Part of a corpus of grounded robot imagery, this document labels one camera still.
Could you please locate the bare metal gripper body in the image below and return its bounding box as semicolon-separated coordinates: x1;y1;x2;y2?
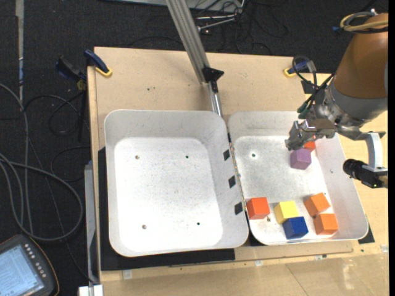
303;103;365;139

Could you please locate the purple cube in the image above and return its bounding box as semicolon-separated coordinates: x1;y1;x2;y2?
289;147;312;170

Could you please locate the white plastic tray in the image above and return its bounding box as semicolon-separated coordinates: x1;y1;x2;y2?
227;110;370;247
104;109;249;258

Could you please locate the yellow cube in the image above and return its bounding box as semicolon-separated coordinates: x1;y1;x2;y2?
273;200;299;224

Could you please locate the red cube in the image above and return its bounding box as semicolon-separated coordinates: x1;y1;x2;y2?
246;197;271;220

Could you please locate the blue cube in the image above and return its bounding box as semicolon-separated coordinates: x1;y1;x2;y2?
282;216;309;240

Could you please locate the pale wood board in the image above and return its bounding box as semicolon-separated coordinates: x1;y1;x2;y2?
93;46;354;282

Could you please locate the black cylinder on white bracket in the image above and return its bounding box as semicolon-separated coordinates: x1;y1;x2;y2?
342;131;389;189

